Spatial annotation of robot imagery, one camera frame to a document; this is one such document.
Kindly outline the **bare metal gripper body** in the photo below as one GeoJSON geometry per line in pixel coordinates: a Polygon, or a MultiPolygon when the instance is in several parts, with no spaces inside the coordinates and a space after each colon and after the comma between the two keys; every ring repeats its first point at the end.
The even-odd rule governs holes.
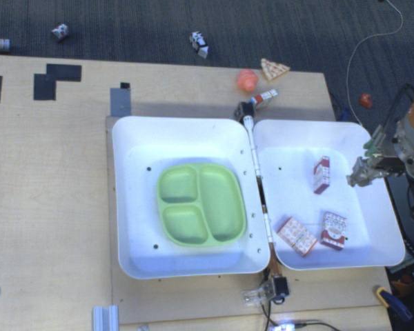
{"type": "Polygon", "coordinates": [[[369,150],[373,168],[384,176],[414,176],[414,147],[405,139],[371,139],[369,150]]]}

